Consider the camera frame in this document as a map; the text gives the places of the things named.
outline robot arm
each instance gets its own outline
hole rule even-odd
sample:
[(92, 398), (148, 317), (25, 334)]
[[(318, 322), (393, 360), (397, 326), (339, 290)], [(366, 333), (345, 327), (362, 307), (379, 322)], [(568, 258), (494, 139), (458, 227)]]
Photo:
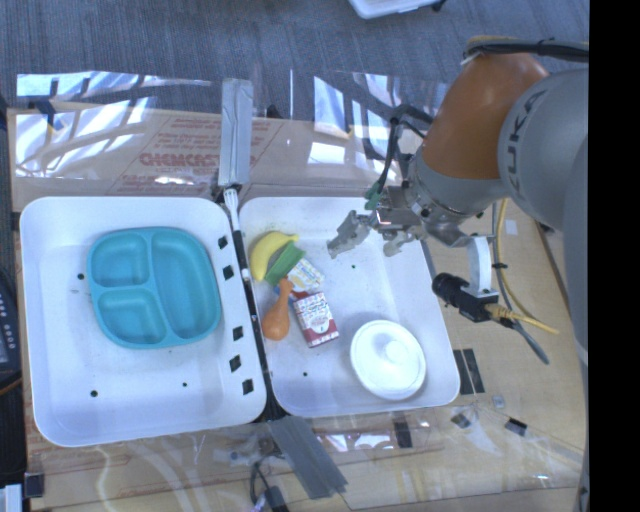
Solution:
[[(421, 147), (401, 162), (402, 186), (384, 187), (383, 181), (376, 182), (366, 196), (370, 213), (350, 212), (338, 236), (327, 245), (331, 256), (337, 257), (374, 230), (386, 240), (387, 256), (399, 252), (404, 243), (427, 238), (448, 247), (466, 247), (471, 282), (439, 274), (432, 289), (478, 322), (490, 318), (487, 311), (498, 296), (479, 284), (491, 272), (486, 258), (490, 237), (468, 236), (461, 225), (498, 199), (511, 198), (535, 220), (562, 231), (569, 307), (588, 415), (589, 71), (585, 67), (550, 74), (532, 53), (587, 64), (589, 59), (588, 44), (471, 40), (463, 70)], [(395, 153), (395, 148), (390, 140), (389, 149)], [(545, 361), (535, 341), (521, 333)], [(576, 512), (588, 511), (589, 502), (587, 425)]]

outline toy banana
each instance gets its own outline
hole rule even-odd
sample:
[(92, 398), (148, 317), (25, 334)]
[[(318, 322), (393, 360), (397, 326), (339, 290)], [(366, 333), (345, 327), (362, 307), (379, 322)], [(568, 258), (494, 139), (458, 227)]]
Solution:
[(256, 242), (249, 255), (249, 268), (256, 281), (262, 281), (267, 274), (271, 256), (288, 242), (298, 241), (298, 235), (286, 235), (280, 231), (270, 231)]

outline white bowl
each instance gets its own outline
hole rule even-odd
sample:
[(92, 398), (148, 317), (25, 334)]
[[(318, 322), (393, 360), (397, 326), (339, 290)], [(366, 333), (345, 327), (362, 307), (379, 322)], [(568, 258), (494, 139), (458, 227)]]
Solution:
[(351, 342), (351, 365), (362, 385), (386, 400), (416, 393), (427, 367), (418, 340), (388, 320), (374, 320), (358, 329)]

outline black hole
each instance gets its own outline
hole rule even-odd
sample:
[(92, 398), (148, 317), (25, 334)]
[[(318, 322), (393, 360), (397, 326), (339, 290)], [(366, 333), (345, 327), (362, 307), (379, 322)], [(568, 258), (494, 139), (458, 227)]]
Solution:
[(469, 428), (469, 426), (471, 425), (469, 418), (467, 418), (462, 413), (456, 414), (453, 418), (451, 418), (451, 421), (458, 425), (460, 428)]
[(514, 432), (519, 436), (524, 437), (524, 435), (527, 432), (527, 424), (522, 423), (521, 421), (518, 421), (518, 420), (514, 420), (513, 418), (509, 418), (509, 421), (507, 421), (507, 423), (505, 423), (504, 426), (507, 430), (511, 430), (511, 432)]
[(231, 267), (231, 265), (227, 265), (222, 269), (222, 275), (224, 275), (224, 278), (227, 280), (233, 277), (233, 268)]
[(229, 360), (229, 367), (231, 368), (232, 372), (235, 372), (238, 368), (240, 368), (241, 364), (242, 363), (240, 362), (240, 356), (239, 355), (237, 355), (233, 359)]
[(242, 394), (247, 395), (253, 391), (253, 381), (247, 379), (242, 383)]

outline white tray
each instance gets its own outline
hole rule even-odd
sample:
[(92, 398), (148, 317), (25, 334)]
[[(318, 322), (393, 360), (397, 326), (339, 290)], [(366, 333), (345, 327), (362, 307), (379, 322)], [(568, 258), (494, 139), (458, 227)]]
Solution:
[[(273, 197), (248, 201), (240, 210), (240, 225), (250, 254), (262, 234), (280, 230), (297, 233), (296, 246), (325, 276), (322, 290), (340, 337), (308, 348), (297, 319), (289, 312), (287, 337), (265, 340), (267, 364), (276, 399), (289, 413), (314, 418), (433, 407), (450, 403), (460, 389), (460, 377), (440, 310), (431, 291), (431, 276), (418, 243), (402, 252), (383, 255), (382, 237), (372, 232), (352, 251), (331, 259), (326, 242), (337, 233), (347, 213), (365, 213), (363, 198)], [(254, 284), (262, 317), (276, 295), (266, 281)], [(389, 401), (366, 390), (351, 367), (349, 349), (359, 327), (372, 320), (390, 320), (407, 328), (426, 358), (426, 380), (413, 396)]]
[[(153, 226), (184, 229), (203, 243), (222, 317), (212, 334), (188, 345), (124, 348), (100, 330), (88, 280), (80, 277), (98, 237)], [(47, 197), (24, 209), (20, 235), (33, 410), (47, 439), (95, 445), (243, 424), (260, 415), (265, 384), (219, 206), (195, 198)], [(233, 269), (228, 279), (225, 267)]]

